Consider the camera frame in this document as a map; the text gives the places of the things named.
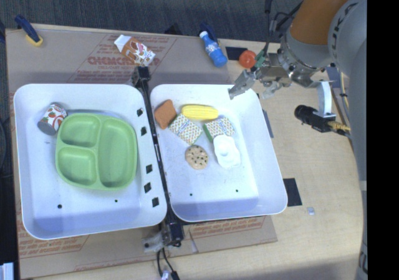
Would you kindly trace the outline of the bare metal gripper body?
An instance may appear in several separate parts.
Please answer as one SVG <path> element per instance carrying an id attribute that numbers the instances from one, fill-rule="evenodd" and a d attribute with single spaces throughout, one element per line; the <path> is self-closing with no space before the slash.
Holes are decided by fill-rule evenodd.
<path id="1" fill-rule="evenodd" d="M 275 82 L 279 87 L 288 87 L 297 83 L 303 87 L 315 87 L 312 76 L 325 69 L 325 66 L 316 67 L 297 58 L 289 51 L 265 53 L 261 51 L 256 56 L 256 77 L 265 86 Z"/>

